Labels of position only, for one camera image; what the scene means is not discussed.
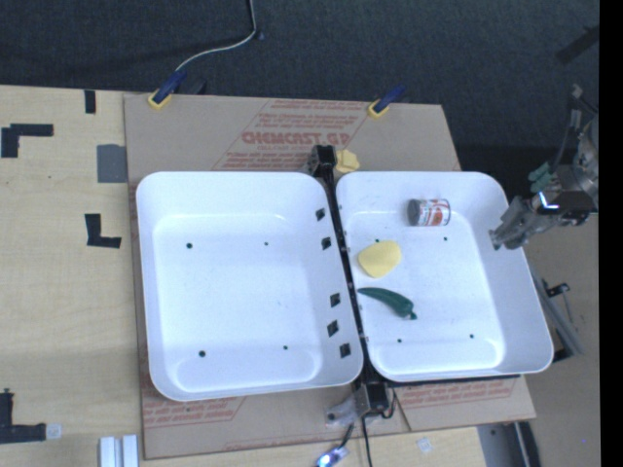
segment light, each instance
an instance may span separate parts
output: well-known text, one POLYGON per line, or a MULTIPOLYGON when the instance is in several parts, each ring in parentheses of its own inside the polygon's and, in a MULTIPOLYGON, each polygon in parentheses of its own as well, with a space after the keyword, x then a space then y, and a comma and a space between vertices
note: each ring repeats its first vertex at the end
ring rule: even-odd
POLYGON ((317 465, 318 467, 327 467, 331 465, 331 455, 329 453, 323 454, 320 458, 318 458, 317 465))
POLYGON ((558 209, 560 206, 558 204, 548 204, 545 195, 542 192, 538 193, 539 198, 541 199, 541 204, 545 209, 558 209))
POLYGON ((316 467, 333 467, 347 455, 348 450, 345 447, 333 448, 323 453, 320 458, 316 460, 315 465, 316 467))

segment white tray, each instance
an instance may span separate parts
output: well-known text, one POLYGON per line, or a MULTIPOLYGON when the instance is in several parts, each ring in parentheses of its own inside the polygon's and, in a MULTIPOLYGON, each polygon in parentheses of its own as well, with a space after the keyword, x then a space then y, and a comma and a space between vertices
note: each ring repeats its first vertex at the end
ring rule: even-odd
POLYGON ((316 180, 154 173, 136 202, 149 369, 162 394, 189 401, 359 375, 362 349, 316 180))
POLYGON ((356 288, 384 287, 415 304, 416 320, 397 317, 358 295, 373 366, 398 382, 528 374, 545 369, 552 342, 523 249, 497 251, 489 230, 507 208, 497 182, 469 172, 355 172, 338 183, 356 288), (445 227, 409 225, 412 198, 445 198, 445 227), (395 240, 402 261, 368 276, 357 254, 395 240))

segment yellow sponge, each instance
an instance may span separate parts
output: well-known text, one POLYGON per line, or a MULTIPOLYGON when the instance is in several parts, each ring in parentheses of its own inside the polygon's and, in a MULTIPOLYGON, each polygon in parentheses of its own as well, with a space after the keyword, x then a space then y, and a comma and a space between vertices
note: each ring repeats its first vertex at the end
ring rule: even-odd
POLYGON ((363 270, 374 278, 387 275, 402 260, 400 246, 394 240, 382 240, 366 247, 357 256, 363 270))
POLYGON ((336 156, 338 158, 338 163, 335 168, 341 173, 350 173, 351 171, 359 169, 359 160, 357 159, 357 155, 348 149, 336 151, 336 156))

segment blue light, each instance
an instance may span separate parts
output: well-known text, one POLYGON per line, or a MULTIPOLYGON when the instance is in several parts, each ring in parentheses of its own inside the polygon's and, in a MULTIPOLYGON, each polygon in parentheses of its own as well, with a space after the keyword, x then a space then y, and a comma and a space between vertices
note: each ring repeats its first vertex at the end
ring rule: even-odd
POLYGON ((547 199, 545 198, 545 195, 542 192, 539 192, 538 196, 541 199, 541 204, 543 204, 543 207, 545 209, 558 209, 560 207, 558 204, 549 204, 547 202, 547 199))
POLYGON ((318 467, 326 467, 327 465, 331 465, 331 455, 329 453, 323 454, 320 458, 318 458, 318 467))

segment black cable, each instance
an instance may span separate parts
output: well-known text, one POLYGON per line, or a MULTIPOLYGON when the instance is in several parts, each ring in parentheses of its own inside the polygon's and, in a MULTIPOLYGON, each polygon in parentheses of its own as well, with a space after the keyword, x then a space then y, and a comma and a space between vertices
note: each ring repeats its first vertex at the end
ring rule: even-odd
POLYGON ((396 390, 391 389, 391 392, 393 393, 393 397, 391 398, 391 407, 389 408, 389 413, 387 415, 385 415, 384 413, 381 413, 381 417, 384 418, 385 420, 388 420, 393 417, 393 413, 396 411, 396 406, 398 404, 398 397, 396 396, 396 390))
POLYGON ((354 422, 348 427, 347 433, 344 435, 344 438, 342 439, 342 442, 340 443, 338 448, 343 448, 346 446, 346 444, 348 443, 348 440, 350 439, 350 436, 352 435, 353 429, 354 429, 354 422))
POLYGON ((193 62, 194 60, 200 57, 203 57, 204 55, 215 54, 218 52, 225 52, 225 51, 236 49, 237 47, 244 45, 245 43, 249 42, 252 38, 254 38, 255 35, 257 34, 258 29, 257 29, 257 21, 255 19, 255 9, 253 5, 253 0, 245 0, 245 1, 247 4, 247 8, 249 10, 249 15, 251 17, 251 28, 252 28, 251 32, 245 38, 243 38, 242 40, 236 43, 233 43, 232 45, 228 45, 225 47, 217 47, 214 49, 208 49, 203 52, 199 52, 198 54, 195 54, 192 57, 187 58, 180 65, 177 66, 175 71, 180 71, 181 69, 184 69, 188 64, 190 64, 191 62, 193 62))
POLYGON ((361 430, 363 431, 363 440, 366 444, 366 454, 368 455, 368 465, 372 467, 372 455, 370 454, 370 441, 368 439, 368 429, 366 428, 366 415, 361 416, 361 430))

